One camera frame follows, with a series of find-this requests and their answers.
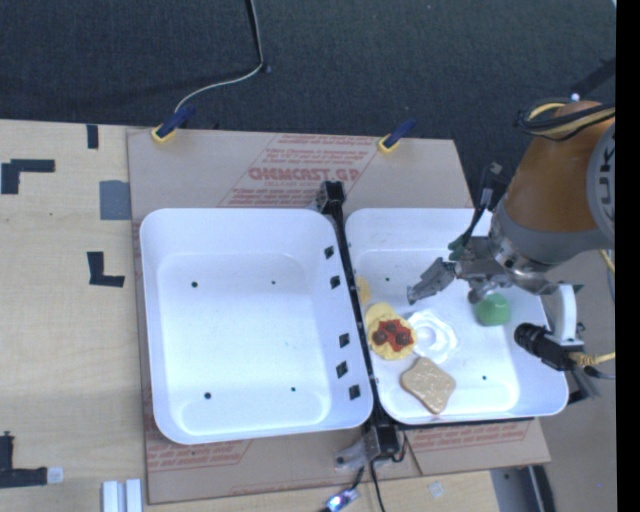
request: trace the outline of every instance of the dark background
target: dark background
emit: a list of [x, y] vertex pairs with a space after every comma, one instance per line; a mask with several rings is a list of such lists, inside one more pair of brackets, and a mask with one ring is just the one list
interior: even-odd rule
[[[255, 0], [271, 73], [197, 96], [189, 128], [453, 139], [472, 190], [510, 175], [533, 101], [615, 101], [611, 0]], [[0, 3], [0, 118], [155, 126], [252, 70], [245, 0]]]

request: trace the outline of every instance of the blue connector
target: blue connector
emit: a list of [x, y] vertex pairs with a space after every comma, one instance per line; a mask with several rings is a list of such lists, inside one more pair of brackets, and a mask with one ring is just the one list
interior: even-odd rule
[[396, 128], [393, 132], [382, 137], [378, 141], [378, 149], [383, 153], [391, 153], [396, 146], [398, 145], [398, 141], [405, 137], [411, 130], [413, 130], [416, 126], [415, 119], [407, 119], [404, 123], [402, 123], [398, 128]]
[[151, 130], [151, 137], [159, 144], [167, 142], [176, 134], [176, 128], [179, 128], [196, 113], [196, 107], [185, 105], [171, 114], [164, 122]]

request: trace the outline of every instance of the empty white tray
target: empty white tray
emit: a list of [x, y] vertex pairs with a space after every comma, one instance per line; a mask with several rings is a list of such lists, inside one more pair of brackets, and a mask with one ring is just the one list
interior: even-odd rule
[[153, 411], [183, 444], [343, 429], [373, 398], [331, 223], [165, 209], [140, 231]]
[[[564, 374], [513, 340], [522, 322], [547, 325], [539, 297], [515, 286], [498, 290], [511, 308], [510, 322], [499, 327], [478, 323], [464, 281], [454, 281], [443, 292], [409, 305], [407, 286], [417, 283], [437, 257], [447, 259], [447, 245], [467, 229], [472, 213], [469, 209], [365, 209], [347, 219], [352, 263], [356, 275], [370, 286], [371, 303], [388, 302], [407, 319], [428, 310], [453, 329], [459, 343], [457, 351], [440, 364], [457, 386], [439, 415], [431, 414], [400, 385], [400, 376], [414, 364], [416, 354], [385, 361], [371, 351], [380, 402], [399, 422], [419, 425], [546, 416], [560, 412], [567, 403]], [[490, 217], [485, 214], [476, 235], [488, 233]]]

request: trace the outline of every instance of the wooden table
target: wooden table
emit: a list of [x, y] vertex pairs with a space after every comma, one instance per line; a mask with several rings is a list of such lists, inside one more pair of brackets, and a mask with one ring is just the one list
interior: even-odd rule
[[[0, 489], [0, 510], [99, 510], [106, 480], [144, 482], [140, 363], [131, 223], [100, 220], [99, 182], [128, 181], [125, 127], [0, 121], [0, 161], [55, 159], [55, 173], [20, 175], [0, 196], [0, 431], [14, 466], [61, 466], [64, 482]], [[87, 252], [104, 251], [122, 288], [89, 286]], [[436, 497], [429, 484], [439, 482]], [[335, 489], [241, 496], [169, 510], [320, 510]], [[376, 511], [372, 484], [349, 510]], [[486, 471], [383, 482], [388, 512], [497, 511]]]

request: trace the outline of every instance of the green ball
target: green ball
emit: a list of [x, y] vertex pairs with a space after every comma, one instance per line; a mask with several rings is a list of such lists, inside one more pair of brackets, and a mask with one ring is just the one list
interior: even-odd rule
[[499, 293], [487, 295], [473, 309], [482, 325], [504, 325], [511, 318], [509, 302]]

